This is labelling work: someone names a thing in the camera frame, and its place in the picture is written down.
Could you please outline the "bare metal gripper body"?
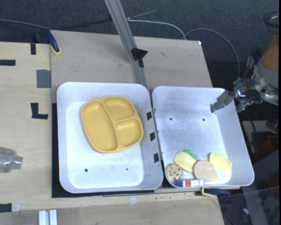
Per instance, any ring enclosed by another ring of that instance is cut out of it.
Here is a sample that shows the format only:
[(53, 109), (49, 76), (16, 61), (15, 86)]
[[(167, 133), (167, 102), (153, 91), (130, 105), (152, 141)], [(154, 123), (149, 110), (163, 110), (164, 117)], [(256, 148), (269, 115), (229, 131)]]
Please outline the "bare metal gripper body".
[(279, 104), (279, 91), (270, 85), (260, 72), (254, 72), (251, 78), (241, 79), (233, 82), (235, 99), (238, 101), (236, 111), (245, 110), (252, 104), (267, 102), (273, 105)]

